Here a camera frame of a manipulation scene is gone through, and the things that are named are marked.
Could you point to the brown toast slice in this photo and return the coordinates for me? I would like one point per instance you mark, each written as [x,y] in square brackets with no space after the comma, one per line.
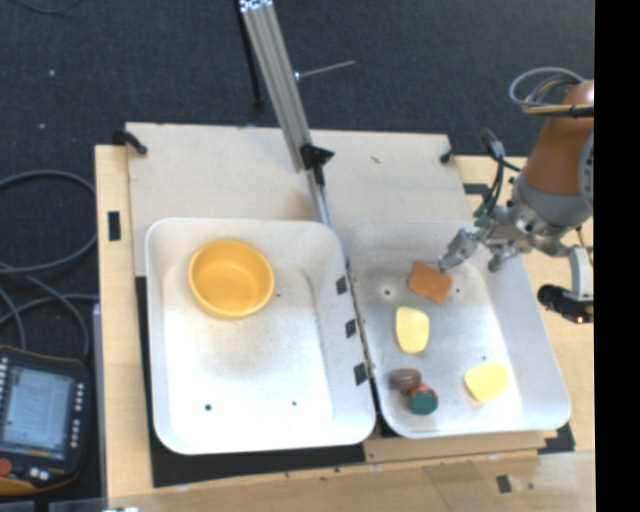
[429,282]

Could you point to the brown rounded toy food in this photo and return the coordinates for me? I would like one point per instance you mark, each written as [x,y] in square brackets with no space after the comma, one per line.
[404,378]

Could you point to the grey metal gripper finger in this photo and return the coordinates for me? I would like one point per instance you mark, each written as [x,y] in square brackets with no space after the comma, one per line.
[457,250]
[501,259]

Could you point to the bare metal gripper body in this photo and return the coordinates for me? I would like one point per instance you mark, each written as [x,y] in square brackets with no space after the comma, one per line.
[520,232]

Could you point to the yellow bowl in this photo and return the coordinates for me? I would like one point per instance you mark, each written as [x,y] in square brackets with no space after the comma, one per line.
[231,279]

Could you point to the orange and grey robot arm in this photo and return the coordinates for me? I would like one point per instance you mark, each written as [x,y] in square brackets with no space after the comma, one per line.
[557,160]

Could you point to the thin black and white rod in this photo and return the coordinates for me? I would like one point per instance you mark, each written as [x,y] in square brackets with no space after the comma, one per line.
[361,325]

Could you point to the black cylinder on white bracket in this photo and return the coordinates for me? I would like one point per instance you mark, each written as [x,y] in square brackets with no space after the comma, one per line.
[562,300]

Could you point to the green and orange toy vegetable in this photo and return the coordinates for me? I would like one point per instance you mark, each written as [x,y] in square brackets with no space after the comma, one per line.
[423,400]

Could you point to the pale yellow slice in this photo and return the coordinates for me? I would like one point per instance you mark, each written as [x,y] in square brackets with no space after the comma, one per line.
[412,330]
[486,382]

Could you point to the white plastic tray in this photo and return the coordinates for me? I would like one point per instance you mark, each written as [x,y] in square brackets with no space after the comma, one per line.
[450,415]
[260,380]

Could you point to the pale flat board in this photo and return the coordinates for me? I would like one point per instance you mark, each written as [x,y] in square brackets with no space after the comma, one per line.
[225,170]

